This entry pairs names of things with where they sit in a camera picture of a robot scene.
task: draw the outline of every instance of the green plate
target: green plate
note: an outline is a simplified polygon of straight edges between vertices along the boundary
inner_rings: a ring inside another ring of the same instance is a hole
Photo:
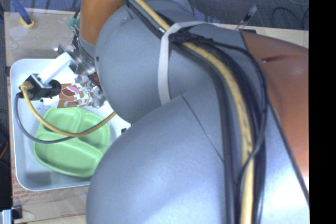
[[[44,119],[53,126],[67,132],[79,133],[103,119],[82,108],[50,108]],[[36,138],[41,140],[56,140],[65,137],[39,125]],[[111,139],[111,130],[107,124],[98,130],[70,140],[54,144],[33,143],[33,153],[43,165],[62,174],[76,177],[90,177]]]

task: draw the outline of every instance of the yellow cable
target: yellow cable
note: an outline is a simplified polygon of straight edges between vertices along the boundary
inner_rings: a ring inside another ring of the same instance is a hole
[[[55,126],[51,125],[45,119],[43,119],[40,114],[38,114],[38,112],[33,107],[33,104],[31,102],[31,100],[29,98],[29,94],[28,94],[28,90],[31,90],[32,88],[33,88],[33,85],[28,81],[23,82],[20,86],[20,89],[22,91],[22,94],[23,94],[23,96],[24,96],[24,98],[27,102],[27,105],[28,105],[30,111],[39,120],[40,123],[42,123],[45,127],[49,128],[50,130],[52,130],[55,133],[59,133],[59,134],[66,135],[66,136],[73,136],[73,137],[84,136],[84,135],[90,134],[90,133],[96,131],[97,129],[101,128],[103,125],[108,123],[116,115],[115,112],[111,113],[106,119],[102,120],[99,124],[91,127],[90,129],[87,129],[83,132],[80,132],[80,133],[66,132],[66,131],[63,131],[63,130],[61,130],[59,128],[56,128]]]
[[[151,7],[149,7],[143,0],[135,0],[138,5],[140,5],[164,31],[167,31],[170,28],[170,25],[166,23]],[[252,134],[251,128],[249,124],[249,118],[244,102],[243,95],[241,90],[232,75],[231,71],[224,65],[222,61],[216,58],[214,55],[210,54],[206,50],[196,46],[191,42],[182,43],[183,46],[202,56],[208,62],[210,62],[213,66],[217,68],[217,70],[221,73],[221,75],[225,78],[230,92],[234,98],[234,102],[236,104],[237,112],[238,112],[238,120],[241,131],[241,139],[242,139],[242,163],[243,166],[247,162],[250,154],[253,151],[253,143],[252,143]],[[246,176],[243,183],[243,194],[241,199],[241,214],[239,223],[240,224],[248,224],[252,223],[252,211],[253,211],[253,187],[254,186],[254,162],[250,162],[246,171]]]

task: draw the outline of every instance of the blue object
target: blue object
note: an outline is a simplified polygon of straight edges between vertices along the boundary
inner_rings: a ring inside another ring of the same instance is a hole
[[[72,29],[75,25],[79,27],[79,23],[80,23],[79,19],[72,17],[67,25],[70,29]]]
[[[14,9],[20,13],[21,18],[25,21],[27,25],[31,25],[33,23],[26,9],[23,7],[23,5],[19,1],[17,0],[12,1],[12,5]]]

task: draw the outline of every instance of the white tray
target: white tray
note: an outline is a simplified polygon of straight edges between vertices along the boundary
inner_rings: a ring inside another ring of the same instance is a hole
[[[22,59],[15,62],[10,69],[16,176],[24,188],[32,191],[78,187],[89,185],[90,183],[90,178],[63,175],[39,163],[33,155],[32,140],[22,133],[13,113],[15,95],[20,91],[19,86],[22,82],[32,73],[40,73],[52,61],[52,59]],[[55,79],[60,83],[74,83],[75,77],[76,75],[74,75],[70,68],[66,68]],[[40,115],[44,115],[49,108],[49,106],[44,105],[40,101],[33,101],[32,103]],[[105,118],[113,111],[107,102],[99,109],[90,106],[84,107],[84,109],[102,118]],[[24,99],[19,99],[18,111],[23,126],[30,134],[34,135],[39,122],[29,110]],[[115,116],[108,124],[111,129],[111,144],[121,134],[123,128],[129,128],[130,126],[128,122],[118,116]]]

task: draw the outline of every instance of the black wire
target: black wire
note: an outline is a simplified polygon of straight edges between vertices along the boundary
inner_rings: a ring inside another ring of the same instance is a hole
[[[1,2],[0,2],[0,23],[4,23],[5,21],[5,9],[3,8]]]
[[[275,12],[277,11],[277,10],[280,10],[280,9],[282,9],[282,10],[284,10],[285,12],[288,12],[288,13],[290,13],[294,18],[295,18],[295,20],[298,22],[298,25],[300,26],[300,29],[301,30],[304,30],[305,29],[305,21],[304,21],[304,19],[305,19],[305,17],[307,16],[307,14],[308,14],[308,12],[309,12],[309,8],[307,8],[307,10],[305,11],[305,13],[303,14],[303,17],[302,17],[302,19],[301,19],[301,21],[300,21],[300,19],[291,11],[291,10],[289,10],[289,9],[287,9],[287,8],[285,8],[285,7],[276,7],[274,10],[273,10],[273,13],[272,13],[272,26],[274,27],[274,28],[277,28],[277,26],[276,26],[276,24],[275,24]]]
[[[74,18],[75,19],[77,19],[77,16],[78,16],[79,12],[80,12],[80,7],[76,10],[76,12],[74,14]]]
[[[22,125],[22,122],[21,122],[21,119],[19,117],[19,113],[18,113],[18,100],[20,98],[20,93],[16,94],[15,95],[15,100],[14,100],[14,115],[15,115],[15,119],[16,119],[16,122],[20,128],[20,130],[23,132],[23,134],[28,137],[30,140],[33,140],[34,142],[37,142],[37,143],[42,143],[42,144],[54,144],[54,143],[59,143],[59,142],[63,142],[63,141],[66,141],[66,140],[69,140],[69,139],[72,139],[74,137],[72,136],[67,136],[67,137],[64,137],[64,138],[61,138],[61,139],[57,139],[57,140],[41,140],[41,139],[38,139],[36,137],[34,137],[33,135],[29,134],[27,132],[27,130],[23,127]]]
[[[155,34],[159,39],[162,38],[164,30],[135,0],[122,0],[125,4],[128,3],[131,9],[138,18],[147,26],[147,28]]]
[[[300,26],[300,29],[302,29],[302,22],[300,22],[299,18],[291,10],[289,10],[287,8],[284,8],[284,7],[277,7],[275,9],[273,9],[273,13],[272,13],[272,27],[273,28],[277,28],[276,23],[275,23],[274,14],[278,10],[284,10],[285,12],[290,13],[295,18],[295,20],[298,22],[298,25]]]
[[[267,122],[267,106],[268,106],[268,102],[269,102],[268,101],[268,94],[267,94],[266,79],[263,75],[263,72],[262,72],[260,66],[256,62],[255,58],[248,51],[246,51],[244,49],[241,49],[241,48],[234,47],[234,46],[214,42],[214,41],[212,41],[212,42],[210,41],[210,43],[212,43],[213,45],[224,47],[224,48],[237,50],[237,51],[243,53],[245,56],[247,56],[248,59],[253,64],[253,66],[254,66],[257,74],[258,74],[259,81],[260,81],[261,111],[258,113],[257,107],[256,107],[256,102],[254,100],[255,95],[253,94],[253,91],[249,86],[249,81],[247,80],[243,71],[240,69],[238,64],[234,64],[234,63],[231,62],[228,65],[231,68],[232,68],[232,66],[235,66],[233,71],[234,71],[235,76],[237,77],[237,82],[239,83],[239,86],[240,86],[240,88],[243,92],[243,96],[245,97],[245,102],[247,104],[247,109],[248,109],[248,112],[249,112],[249,115],[250,115],[251,124],[252,124],[253,129],[254,129],[254,138],[256,139],[255,144],[254,144],[253,152],[250,154],[249,159],[247,160],[247,162],[245,163],[245,165],[242,169],[240,179],[239,179],[239,183],[238,183],[237,198],[236,198],[236,212],[237,212],[236,216],[238,218],[239,213],[240,213],[240,204],[241,204],[241,200],[242,200],[244,178],[245,178],[245,175],[246,175],[247,168],[248,168],[250,162],[259,153],[262,146],[263,145],[265,146],[265,128],[266,128],[266,122]],[[258,162],[258,165],[256,165],[256,167],[259,166],[260,164],[261,164],[261,166],[265,166],[265,162],[266,162],[265,158],[260,159],[259,162]],[[265,173],[266,173],[266,171],[263,170],[263,169],[260,169],[260,171],[258,173],[258,176],[259,176],[258,183],[260,185],[259,186],[259,192],[258,191],[256,192],[257,195],[259,194],[259,197],[257,199],[258,203],[262,203],[262,201],[263,201],[263,194],[262,193],[264,191]]]
[[[236,220],[238,220],[239,214],[240,214],[240,204],[241,204],[241,199],[242,199],[243,183],[244,183],[244,177],[246,174],[247,167],[252,161],[252,159],[258,158],[256,162],[258,163],[258,165],[256,165],[256,170],[258,173],[255,173],[255,177],[258,182],[255,186],[256,188],[255,200],[257,201],[257,204],[254,205],[254,220],[255,220],[255,223],[258,223],[258,221],[260,220],[262,204],[264,200],[264,186],[265,186],[265,176],[266,176],[265,128],[266,128],[267,113],[268,113],[267,108],[269,104],[266,79],[263,75],[263,72],[258,62],[250,54],[249,51],[239,48],[239,47],[215,42],[212,39],[207,39],[202,36],[195,35],[195,34],[190,34],[190,37],[191,38],[188,41],[198,44],[199,46],[201,46],[201,44],[209,44],[212,46],[219,46],[219,47],[239,51],[240,53],[248,57],[248,59],[252,63],[257,73],[257,76],[260,82],[260,92],[261,92],[260,112],[258,112],[258,109],[257,109],[257,102],[254,98],[255,94],[253,93],[253,90],[250,88],[249,81],[247,80],[247,77],[245,73],[242,71],[242,69],[240,68],[240,66],[229,55],[225,54],[223,51],[221,51],[222,52],[221,56],[217,56],[220,60],[225,62],[228,67],[231,68],[232,72],[236,76],[237,83],[239,84],[239,87],[242,90],[242,94],[245,97],[245,102],[247,104],[250,122],[252,124],[252,129],[254,130],[253,135],[256,140],[255,145],[254,145],[254,150],[251,153],[248,161],[244,165],[241,175],[240,175],[238,189],[236,193],[236,199],[235,199],[236,200],[236,204],[235,204]]]
[[[202,56],[196,54],[194,51],[188,49],[181,44],[171,43],[173,49],[182,53],[184,56],[190,58],[195,63],[202,66],[210,75],[216,89],[220,122],[222,128],[222,140],[223,140],[223,152],[224,152],[224,178],[225,178],[225,200],[226,200],[226,223],[235,223],[235,183],[233,177],[233,157],[232,155],[236,152],[232,151],[231,141],[232,141],[232,115],[227,113],[229,107],[227,87],[225,87],[225,79],[219,74],[218,70],[212,66],[211,63],[203,59]]]

